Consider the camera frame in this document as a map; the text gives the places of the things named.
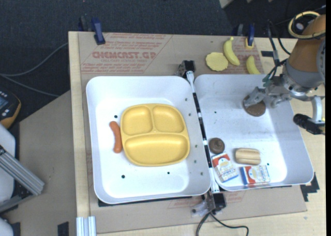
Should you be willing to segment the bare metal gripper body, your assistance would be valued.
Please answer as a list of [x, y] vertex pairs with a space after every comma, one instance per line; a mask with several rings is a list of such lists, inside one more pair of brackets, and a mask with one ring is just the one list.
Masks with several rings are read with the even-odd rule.
[[267, 96], [283, 96], [286, 101], [292, 98], [301, 101], [310, 101], [311, 97], [307, 95], [310, 88], [305, 88], [295, 82], [287, 74], [273, 76], [270, 79], [264, 79], [265, 93]]

